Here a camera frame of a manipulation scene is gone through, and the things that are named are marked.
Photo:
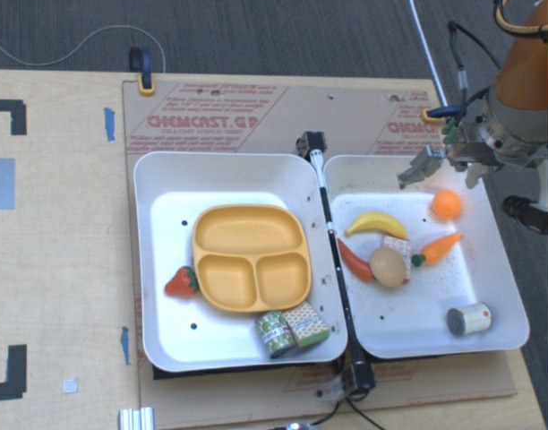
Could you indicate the thin black and white rod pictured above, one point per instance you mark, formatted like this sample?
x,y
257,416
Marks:
x,y
341,280

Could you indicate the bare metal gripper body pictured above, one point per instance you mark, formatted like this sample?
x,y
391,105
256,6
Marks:
x,y
475,150

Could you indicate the black cylinder on white bracket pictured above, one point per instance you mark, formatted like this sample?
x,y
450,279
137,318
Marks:
x,y
527,213

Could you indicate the yellow banana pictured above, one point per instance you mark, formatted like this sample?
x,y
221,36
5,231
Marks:
x,y
379,222

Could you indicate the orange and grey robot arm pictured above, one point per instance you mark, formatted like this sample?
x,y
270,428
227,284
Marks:
x,y
524,70

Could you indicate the white plastic tray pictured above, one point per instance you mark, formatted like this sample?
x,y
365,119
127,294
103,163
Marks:
x,y
417,312
175,329

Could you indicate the beige egg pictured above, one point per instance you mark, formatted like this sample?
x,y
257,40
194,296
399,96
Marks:
x,y
387,267

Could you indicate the green can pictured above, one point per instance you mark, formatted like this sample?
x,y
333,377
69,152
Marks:
x,y
274,334

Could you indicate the white and red carton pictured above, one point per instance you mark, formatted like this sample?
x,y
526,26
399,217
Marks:
x,y
400,244

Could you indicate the orange ball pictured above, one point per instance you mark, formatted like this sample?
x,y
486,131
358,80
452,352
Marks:
x,y
447,204

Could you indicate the green and white carton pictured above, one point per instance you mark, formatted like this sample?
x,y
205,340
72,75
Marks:
x,y
307,325

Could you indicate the yellow divided plate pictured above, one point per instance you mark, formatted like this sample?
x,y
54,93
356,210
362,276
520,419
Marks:
x,y
247,235

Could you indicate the white can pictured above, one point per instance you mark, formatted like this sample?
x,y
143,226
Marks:
x,y
473,318

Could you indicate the red strawberry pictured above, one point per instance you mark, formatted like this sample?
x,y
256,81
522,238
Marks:
x,y
181,284

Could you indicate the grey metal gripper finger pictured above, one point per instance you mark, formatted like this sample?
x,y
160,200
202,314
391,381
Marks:
x,y
421,166
474,175

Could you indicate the brown cardboard board, red print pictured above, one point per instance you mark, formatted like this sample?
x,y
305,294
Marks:
x,y
238,119

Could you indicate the orange carrot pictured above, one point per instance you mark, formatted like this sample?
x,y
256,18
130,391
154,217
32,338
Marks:
x,y
437,249

